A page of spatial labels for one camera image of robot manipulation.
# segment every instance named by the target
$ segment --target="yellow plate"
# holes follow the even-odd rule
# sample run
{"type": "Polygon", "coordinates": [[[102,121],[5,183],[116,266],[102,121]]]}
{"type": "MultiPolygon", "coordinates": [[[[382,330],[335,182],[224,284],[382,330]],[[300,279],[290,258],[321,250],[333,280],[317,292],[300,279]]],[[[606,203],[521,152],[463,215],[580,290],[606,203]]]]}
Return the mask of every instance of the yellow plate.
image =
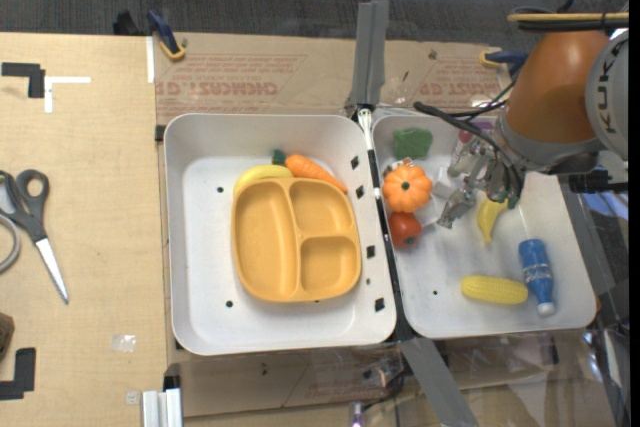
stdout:
{"type": "Polygon", "coordinates": [[[239,192],[231,215],[236,271],[255,297],[318,301],[358,282],[358,228],[349,199],[336,186],[263,178],[239,192]]]}

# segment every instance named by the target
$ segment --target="bottle cap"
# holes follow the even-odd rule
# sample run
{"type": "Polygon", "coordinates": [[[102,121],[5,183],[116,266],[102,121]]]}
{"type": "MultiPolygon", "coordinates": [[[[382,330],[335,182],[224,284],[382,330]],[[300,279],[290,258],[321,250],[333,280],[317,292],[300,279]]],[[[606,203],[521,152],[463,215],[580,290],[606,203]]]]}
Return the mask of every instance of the bottle cap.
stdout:
{"type": "Polygon", "coordinates": [[[540,303],[538,305],[538,313],[542,317],[554,314],[556,311],[556,305],[553,303],[540,303]]]}

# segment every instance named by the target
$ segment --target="white tray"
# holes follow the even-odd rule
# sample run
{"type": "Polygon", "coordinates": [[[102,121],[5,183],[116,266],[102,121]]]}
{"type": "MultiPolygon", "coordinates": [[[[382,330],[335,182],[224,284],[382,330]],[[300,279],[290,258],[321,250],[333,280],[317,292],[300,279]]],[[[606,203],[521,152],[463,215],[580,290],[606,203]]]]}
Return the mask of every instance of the white tray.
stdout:
{"type": "Polygon", "coordinates": [[[340,116],[185,114],[169,123],[164,141],[172,323],[185,349],[211,356],[366,345],[391,335],[396,308],[367,148],[355,123],[340,116]],[[269,163],[276,148],[312,158],[349,188],[362,273],[343,296],[269,303],[238,279],[233,185],[244,170],[269,163]]]}
{"type": "MultiPolygon", "coordinates": [[[[396,160],[393,132],[410,128],[427,129],[433,134],[426,158],[415,162],[435,183],[438,173],[449,164],[458,135],[456,128],[438,118],[379,119],[373,128],[379,168],[382,170],[396,160]]],[[[518,206],[500,214],[489,245],[485,245],[476,224],[475,209],[481,199],[479,196],[466,216],[454,221],[451,230],[430,225],[416,247],[395,250],[403,304],[411,327],[425,337],[446,339],[588,325],[596,314],[595,294],[557,178],[528,174],[518,206]],[[522,281],[518,244],[534,237],[544,241],[555,277],[555,314],[540,317],[533,294],[517,306],[481,303],[462,295],[460,280],[469,274],[522,281]]],[[[428,205],[431,214],[439,215],[445,202],[432,196],[428,205]]]]}

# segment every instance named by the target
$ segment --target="scissors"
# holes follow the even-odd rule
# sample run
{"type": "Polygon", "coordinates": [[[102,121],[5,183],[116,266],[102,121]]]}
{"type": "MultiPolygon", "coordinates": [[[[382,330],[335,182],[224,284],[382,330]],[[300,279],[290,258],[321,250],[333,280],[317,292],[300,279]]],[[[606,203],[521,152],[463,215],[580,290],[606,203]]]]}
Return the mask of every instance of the scissors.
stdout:
{"type": "Polygon", "coordinates": [[[3,182],[11,205],[9,207],[7,205],[0,206],[0,214],[8,217],[27,231],[38,251],[40,251],[44,264],[62,300],[69,304],[69,295],[64,286],[60,268],[42,222],[44,203],[49,195],[49,178],[35,169],[22,171],[15,178],[5,171],[0,171],[0,185],[3,182]],[[32,180],[40,182],[42,186],[38,194],[29,192],[28,186],[32,180]]]}

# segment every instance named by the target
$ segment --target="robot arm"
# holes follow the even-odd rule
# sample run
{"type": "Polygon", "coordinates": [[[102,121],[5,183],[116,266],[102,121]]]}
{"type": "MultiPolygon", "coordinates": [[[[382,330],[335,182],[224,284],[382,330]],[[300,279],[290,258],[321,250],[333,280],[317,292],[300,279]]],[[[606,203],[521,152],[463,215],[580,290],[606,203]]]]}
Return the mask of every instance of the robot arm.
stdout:
{"type": "Polygon", "coordinates": [[[545,34],[492,133],[461,132],[447,171],[463,175],[464,185],[451,195],[438,224],[451,228],[473,206],[478,190],[515,207],[531,171],[584,176],[608,162],[624,167],[626,175],[628,59],[628,30],[611,40],[599,31],[545,34]]]}

